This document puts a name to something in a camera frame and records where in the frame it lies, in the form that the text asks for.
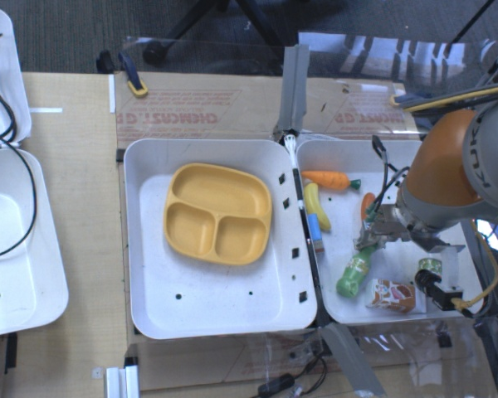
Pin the green plastic bottle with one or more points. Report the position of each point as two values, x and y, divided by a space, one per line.
352 276

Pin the yellow divided plate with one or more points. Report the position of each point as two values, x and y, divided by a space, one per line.
216 214

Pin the white plastic tray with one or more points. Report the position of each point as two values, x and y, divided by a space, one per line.
394 263
216 297

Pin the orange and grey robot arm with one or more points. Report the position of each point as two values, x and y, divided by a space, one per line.
444 168

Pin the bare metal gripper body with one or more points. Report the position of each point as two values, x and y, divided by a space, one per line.
388 224

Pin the brown and white carton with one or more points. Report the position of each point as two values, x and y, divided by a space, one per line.
392 297

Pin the green can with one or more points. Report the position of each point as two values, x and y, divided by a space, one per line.
429 265

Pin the black cylinder on white bracket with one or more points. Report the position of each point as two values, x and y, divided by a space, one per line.
433 288

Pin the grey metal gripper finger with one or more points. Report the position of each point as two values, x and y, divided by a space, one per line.
379 243
362 241

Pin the brown cardboard board red print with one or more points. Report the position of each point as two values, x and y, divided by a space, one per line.
191 110

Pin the black office chair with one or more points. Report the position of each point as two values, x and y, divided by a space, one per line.
253 2

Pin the orange carrot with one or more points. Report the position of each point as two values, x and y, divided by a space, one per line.
328 179

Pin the yellow banana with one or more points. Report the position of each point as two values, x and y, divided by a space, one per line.
313 199

